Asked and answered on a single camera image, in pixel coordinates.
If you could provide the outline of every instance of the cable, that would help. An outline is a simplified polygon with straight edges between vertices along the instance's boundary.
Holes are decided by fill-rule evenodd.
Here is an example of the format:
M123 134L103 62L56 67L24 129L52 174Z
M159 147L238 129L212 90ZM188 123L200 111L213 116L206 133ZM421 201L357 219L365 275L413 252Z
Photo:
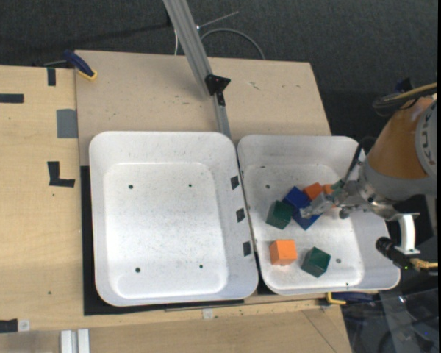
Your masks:
M430 262L427 262L425 260L418 259L417 257L414 257L414 258L410 259L410 262L413 264L413 266L416 269L429 269L429 270L432 270L432 269L438 268L438 263L430 263Z
M175 41L176 41L176 44L175 44L175 56L176 56L178 54L178 34L176 33L175 29L173 31L175 32Z
M438 84L435 82L433 84L428 84L409 90L405 93L390 94L375 100L373 102L373 108L376 110L378 115L389 116L396 110L405 110L406 108L412 107L415 103L417 103L418 99L430 94L434 94L437 92L437 90ZM409 106L403 107L405 103L412 99L414 99L414 101Z
M212 20L212 21L206 22L205 24L202 24L202 25L198 26L198 30L199 30L201 27L209 26L210 24L214 24L214 23L216 23L216 22L219 22L219 21L225 20L226 18L228 18L228 17L232 17L233 15L236 15L236 14L238 14L238 13L239 13L239 11L237 10L237 11L235 11L235 12L229 13L228 15L223 15L222 17L216 18L215 20Z
M216 32L230 32L232 34L236 34L239 35L240 37L244 37L246 40L248 40L251 44L253 44L255 46L255 48L257 49L257 51L259 52L259 55L261 56L261 58L263 60L266 60L265 54L263 54L263 50L261 49L260 46L258 46L258 43L255 42L253 39L251 39L249 36L247 36L247 34L244 34L242 32L239 32L238 30L234 30L234 29L227 29L227 28L220 28L220 29L213 29L210 30L206 33L204 33L201 36L201 40L204 40L204 38L206 38L208 35L214 34Z
M51 65L60 65L60 64L66 64L67 60L58 60L56 62L50 62L50 63L46 63L43 64L43 67L50 67Z

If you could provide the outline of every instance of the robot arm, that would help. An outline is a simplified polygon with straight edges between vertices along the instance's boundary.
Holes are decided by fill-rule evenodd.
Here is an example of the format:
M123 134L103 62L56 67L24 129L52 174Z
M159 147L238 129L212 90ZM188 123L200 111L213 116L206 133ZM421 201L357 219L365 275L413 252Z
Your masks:
M375 102L378 113L392 111L370 152L364 154L362 141L347 174L332 186L334 192L319 195L301 210L302 216L309 218L336 206L340 208L341 218L347 218L355 210L364 210L386 221L398 221L401 245L395 246L388 238L381 238L376 247L400 267L417 268L410 262L411 256L419 253L415 249L414 216L400 213L394 206L414 195L437 197L436 91L437 84L432 84Z

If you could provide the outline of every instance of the yellow clamp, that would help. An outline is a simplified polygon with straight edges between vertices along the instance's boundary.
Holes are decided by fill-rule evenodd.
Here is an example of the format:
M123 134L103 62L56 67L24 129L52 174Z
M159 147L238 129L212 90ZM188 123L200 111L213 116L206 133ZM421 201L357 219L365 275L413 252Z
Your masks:
M344 304L346 304L346 301L343 301L342 299L333 299L332 298L332 296L331 296L331 291L329 291L327 294L326 294L326 301L329 303L329 304L340 304L340 305L344 305Z
M98 73L94 69L92 69L92 71L93 71L93 75L91 77L82 71L79 71L79 75L82 76L84 79L87 79L89 81L93 81L96 79L96 76L98 75Z

